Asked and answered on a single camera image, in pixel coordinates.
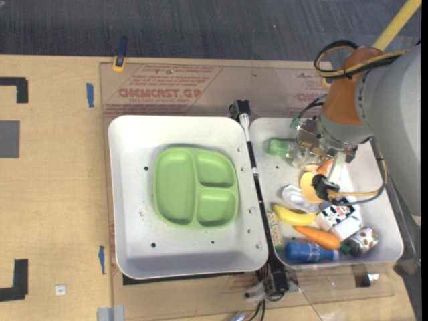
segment orange carrot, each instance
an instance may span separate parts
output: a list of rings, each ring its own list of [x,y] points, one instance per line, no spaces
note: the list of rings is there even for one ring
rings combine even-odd
[[[297,232],[303,234],[324,249],[340,248],[340,240],[334,234],[310,227],[295,226],[294,228]]]

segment white square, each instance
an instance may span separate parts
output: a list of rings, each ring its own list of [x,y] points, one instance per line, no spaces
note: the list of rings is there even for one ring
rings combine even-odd
[[[57,284],[55,286],[55,295],[65,295],[67,294],[67,285]]]

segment yellow round object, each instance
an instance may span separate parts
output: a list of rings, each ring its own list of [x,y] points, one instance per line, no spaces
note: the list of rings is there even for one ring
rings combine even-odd
[[[307,200],[307,202],[321,203],[324,202],[324,200],[317,196],[316,191],[312,186],[312,179],[314,176],[315,174],[311,173],[310,171],[305,172],[302,177],[300,177],[300,190],[302,191],[302,195]]]

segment black corner marker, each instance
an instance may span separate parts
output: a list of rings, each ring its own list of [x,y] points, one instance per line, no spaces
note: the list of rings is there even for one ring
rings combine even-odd
[[[16,259],[13,270],[13,285],[0,288],[0,302],[24,300],[28,294],[28,259]]]
[[[16,103],[28,103],[28,80],[19,77],[0,77],[0,86],[16,86]]]

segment yellow banana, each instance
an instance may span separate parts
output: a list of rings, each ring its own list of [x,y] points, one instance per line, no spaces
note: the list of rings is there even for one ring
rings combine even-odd
[[[274,205],[274,212],[278,219],[291,226],[308,226],[315,220],[316,213],[297,213],[280,205]]]

